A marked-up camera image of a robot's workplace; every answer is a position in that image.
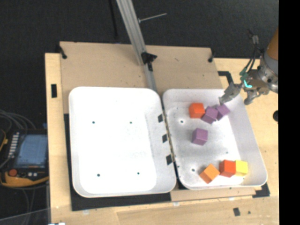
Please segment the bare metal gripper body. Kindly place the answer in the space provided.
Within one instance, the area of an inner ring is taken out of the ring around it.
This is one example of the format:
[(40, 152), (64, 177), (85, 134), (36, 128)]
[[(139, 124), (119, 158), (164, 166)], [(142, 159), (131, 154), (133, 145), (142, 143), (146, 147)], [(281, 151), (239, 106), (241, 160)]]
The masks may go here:
[(241, 73), (241, 82), (246, 90), (267, 95), (269, 91), (278, 93), (278, 75), (266, 66), (258, 66), (248, 72)]

